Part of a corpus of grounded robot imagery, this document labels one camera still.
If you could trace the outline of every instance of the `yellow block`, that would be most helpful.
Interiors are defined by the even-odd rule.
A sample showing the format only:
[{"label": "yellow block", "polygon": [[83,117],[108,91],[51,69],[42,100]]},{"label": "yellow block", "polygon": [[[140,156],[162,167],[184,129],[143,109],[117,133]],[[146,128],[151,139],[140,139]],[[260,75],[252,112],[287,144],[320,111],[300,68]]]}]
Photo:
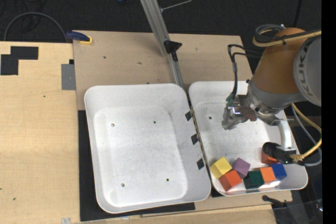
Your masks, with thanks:
[{"label": "yellow block", "polygon": [[210,166],[211,173],[219,179],[222,175],[227,173],[232,169],[232,166],[227,161],[225,157],[220,158],[218,161],[216,161],[212,166]]}]

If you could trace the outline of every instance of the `dark green block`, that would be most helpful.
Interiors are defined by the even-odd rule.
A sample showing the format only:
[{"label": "dark green block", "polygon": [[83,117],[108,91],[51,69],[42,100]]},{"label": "dark green block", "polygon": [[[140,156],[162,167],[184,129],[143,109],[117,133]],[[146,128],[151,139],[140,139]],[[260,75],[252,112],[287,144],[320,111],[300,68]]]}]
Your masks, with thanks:
[{"label": "dark green block", "polygon": [[249,171],[243,180],[246,189],[259,188],[265,183],[260,170]]}]

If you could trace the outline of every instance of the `wooden tabletop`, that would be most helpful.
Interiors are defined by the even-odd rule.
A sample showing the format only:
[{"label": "wooden tabletop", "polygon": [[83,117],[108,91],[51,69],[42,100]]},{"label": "wooden tabletop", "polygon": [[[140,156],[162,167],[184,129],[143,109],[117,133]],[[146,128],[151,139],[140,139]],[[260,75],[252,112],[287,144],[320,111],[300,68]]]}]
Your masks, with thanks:
[{"label": "wooden tabletop", "polygon": [[[92,36],[91,47],[81,47],[77,41],[74,44],[0,42],[2,55],[9,55],[11,46],[39,48],[38,60],[19,60],[18,75],[0,76],[0,223],[81,223],[78,110],[83,109],[85,89],[97,83],[138,84],[147,80],[158,82],[157,79],[160,83],[172,82],[168,61],[158,53],[152,34],[83,33]],[[171,39],[181,40],[183,44],[178,56],[186,88],[194,81],[233,79],[226,45],[241,44],[238,36],[174,34]],[[135,55],[130,47],[128,53],[121,53],[127,50],[122,46],[125,41],[133,44],[131,47],[140,48]],[[103,46],[95,50],[99,42],[107,50],[102,49]],[[116,43],[121,45],[113,51],[113,58],[108,53]],[[149,49],[141,50],[139,44]],[[108,70],[109,73],[104,71],[103,75],[100,73],[98,80],[93,79],[99,67],[107,65],[86,68],[108,58],[114,61],[113,69]],[[68,64],[69,59],[75,59],[77,91],[62,89],[61,65]],[[132,69],[132,74],[129,70],[122,71],[128,62],[137,68]],[[251,77],[246,58],[238,59],[238,68],[242,80]],[[105,74],[110,81],[102,80]],[[226,223],[276,223],[270,203],[262,201],[261,196],[262,193],[208,197],[196,202],[194,211],[131,216],[129,223],[219,223],[223,220]],[[292,200],[287,190],[273,191],[272,197]],[[94,223],[122,221],[115,218]]]}]

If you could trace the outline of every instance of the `empty white tray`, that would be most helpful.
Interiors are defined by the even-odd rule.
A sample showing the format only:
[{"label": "empty white tray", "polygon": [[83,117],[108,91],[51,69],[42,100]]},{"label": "empty white tray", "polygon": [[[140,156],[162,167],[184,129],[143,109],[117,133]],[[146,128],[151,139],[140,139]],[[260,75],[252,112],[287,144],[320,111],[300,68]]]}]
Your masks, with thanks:
[{"label": "empty white tray", "polygon": [[[189,88],[190,101],[195,113],[200,139],[203,143],[205,157],[211,166],[221,157],[231,164],[237,158],[242,158],[251,164],[250,170],[267,166],[261,162],[261,148],[265,142],[281,144],[280,131],[276,126],[269,126],[261,120],[239,123],[232,130],[222,127],[226,98],[232,92],[233,81],[195,82]],[[238,82],[237,94],[246,94],[248,84]],[[286,119],[284,111],[277,114],[280,119]],[[292,147],[297,149],[292,136]],[[215,189],[222,195],[234,196],[248,193],[272,190],[303,189],[308,183],[305,167],[297,164],[285,165],[287,177],[258,189],[246,189],[244,183],[225,191],[219,180],[211,174]]]},{"label": "empty white tray", "polygon": [[181,87],[95,86],[87,90],[85,106],[96,196],[103,210],[120,213],[182,204],[210,194]]}]

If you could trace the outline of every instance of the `block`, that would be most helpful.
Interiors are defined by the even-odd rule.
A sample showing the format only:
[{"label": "block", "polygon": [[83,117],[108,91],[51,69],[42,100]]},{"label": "block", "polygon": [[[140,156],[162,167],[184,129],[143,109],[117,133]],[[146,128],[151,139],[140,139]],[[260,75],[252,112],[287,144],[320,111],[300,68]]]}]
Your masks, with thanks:
[{"label": "block", "polygon": [[261,175],[263,176],[263,180],[264,180],[265,184],[270,184],[270,183],[277,180],[275,178],[275,174],[273,172],[273,169],[270,166],[261,167],[260,172],[261,172]]},{"label": "block", "polygon": [[263,150],[261,150],[261,162],[267,165],[278,163],[277,159],[268,156]]},{"label": "block", "polygon": [[265,183],[260,170],[249,171],[243,181],[246,189],[259,188]]},{"label": "block", "polygon": [[251,165],[242,158],[238,158],[232,163],[232,168],[238,172],[241,178],[247,176],[250,166]]},{"label": "block", "polygon": [[210,166],[210,171],[216,177],[219,179],[222,175],[227,173],[232,169],[232,166],[230,163],[227,161],[225,157],[220,158],[216,162],[214,162],[213,165]]},{"label": "block", "polygon": [[239,185],[243,182],[243,180],[240,178],[240,175],[238,172],[234,169],[228,171],[223,176],[220,177],[219,182],[225,189],[225,191],[230,190],[231,188]]},{"label": "block", "polygon": [[271,164],[270,167],[272,167],[277,180],[283,180],[287,176],[285,167],[282,163]]}]

